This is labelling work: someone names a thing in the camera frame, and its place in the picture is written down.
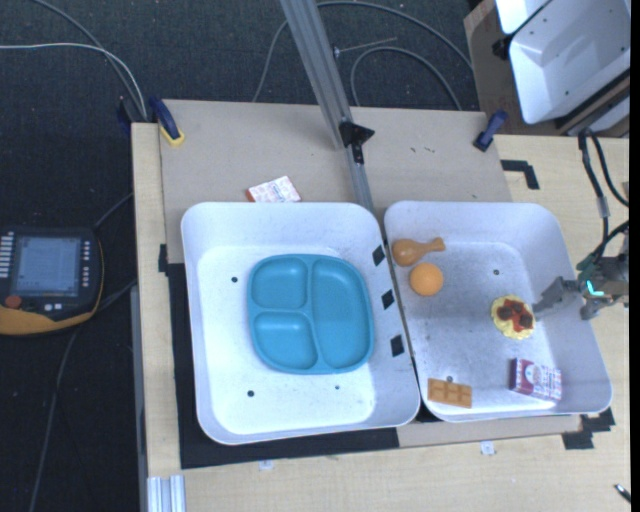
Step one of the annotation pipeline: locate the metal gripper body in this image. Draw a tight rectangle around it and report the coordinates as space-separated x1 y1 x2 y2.
597 252 631 307

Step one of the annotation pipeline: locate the yellow toy spaghetti with meatballs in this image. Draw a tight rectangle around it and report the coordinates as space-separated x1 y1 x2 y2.
489 294 537 342

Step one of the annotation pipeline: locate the red and white carton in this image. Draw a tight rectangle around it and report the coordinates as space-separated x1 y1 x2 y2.
508 357 564 403

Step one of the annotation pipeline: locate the white plastic tray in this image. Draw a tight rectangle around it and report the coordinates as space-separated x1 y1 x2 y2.
179 201 422 446
382 199 614 424

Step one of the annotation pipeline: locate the orange ball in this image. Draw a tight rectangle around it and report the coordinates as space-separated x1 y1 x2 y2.
408 261 445 298

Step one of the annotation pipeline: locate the orange toy biscuit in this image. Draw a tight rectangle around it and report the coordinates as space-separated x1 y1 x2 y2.
426 377 474 410

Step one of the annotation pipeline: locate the orange toy chicken drumstick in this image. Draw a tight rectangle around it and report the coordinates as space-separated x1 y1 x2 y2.
390 236 447 268

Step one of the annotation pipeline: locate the blue divided plate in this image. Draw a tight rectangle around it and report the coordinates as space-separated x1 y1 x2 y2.
245 253 376 376

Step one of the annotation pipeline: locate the white and orange packet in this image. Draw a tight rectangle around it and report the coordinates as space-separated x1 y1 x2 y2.
245 174 303 204

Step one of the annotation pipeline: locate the brown cardboard board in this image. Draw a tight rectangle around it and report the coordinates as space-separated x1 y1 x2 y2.
158 98 585 450

